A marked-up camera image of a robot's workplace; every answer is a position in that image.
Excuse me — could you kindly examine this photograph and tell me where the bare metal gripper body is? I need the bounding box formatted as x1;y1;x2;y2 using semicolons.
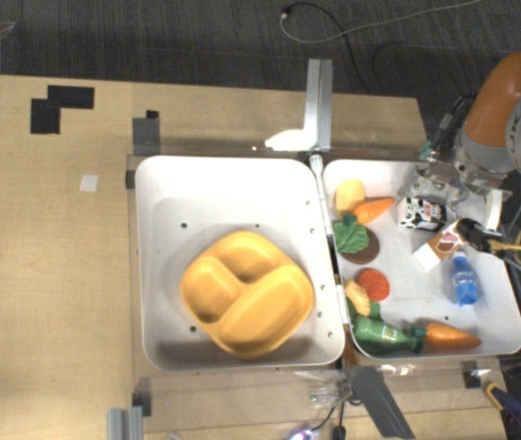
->
413;150;513;211

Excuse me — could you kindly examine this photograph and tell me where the black and white cow-print carton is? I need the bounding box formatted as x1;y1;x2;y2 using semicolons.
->
397;196;449;232

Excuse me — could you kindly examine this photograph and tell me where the brown and white carton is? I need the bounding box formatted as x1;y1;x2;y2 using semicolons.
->
412;219;469;273

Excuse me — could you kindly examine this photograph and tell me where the small orange carrot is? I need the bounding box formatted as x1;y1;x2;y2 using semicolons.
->
352;196;396;226

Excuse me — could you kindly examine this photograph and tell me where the yellow toy bread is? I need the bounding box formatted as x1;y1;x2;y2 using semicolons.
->
334;179;367;214

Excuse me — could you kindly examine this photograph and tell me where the brown round biscuit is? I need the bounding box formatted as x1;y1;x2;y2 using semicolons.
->
340;225;382;266

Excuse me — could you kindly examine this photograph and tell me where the blue plastic bottle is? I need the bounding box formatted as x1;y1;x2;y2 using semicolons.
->
450;250;480;308

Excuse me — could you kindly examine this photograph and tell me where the white plastic tray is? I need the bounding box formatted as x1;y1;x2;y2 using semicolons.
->
133;154;347;372
322;159;521;360

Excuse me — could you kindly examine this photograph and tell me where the green lettuce leaf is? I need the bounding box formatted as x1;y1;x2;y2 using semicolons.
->
332;214;371;255

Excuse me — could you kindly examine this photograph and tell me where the red tomato slice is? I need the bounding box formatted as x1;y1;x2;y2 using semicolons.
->
357;268;392;303

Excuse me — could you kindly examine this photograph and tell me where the yellow and green toy corn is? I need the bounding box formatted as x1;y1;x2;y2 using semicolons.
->
344;279;382;325

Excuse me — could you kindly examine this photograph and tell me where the large orange carrot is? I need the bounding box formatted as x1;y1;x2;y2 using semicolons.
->
408;322;482;355

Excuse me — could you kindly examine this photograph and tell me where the green bottle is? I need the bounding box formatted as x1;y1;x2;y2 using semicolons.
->
350;314;425;357

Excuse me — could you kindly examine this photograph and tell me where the yellow divided plate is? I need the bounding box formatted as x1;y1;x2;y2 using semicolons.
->
179;230;316;361

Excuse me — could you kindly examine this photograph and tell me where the black cylinder on white bracket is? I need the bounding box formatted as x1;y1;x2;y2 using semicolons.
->
456;189;504;252

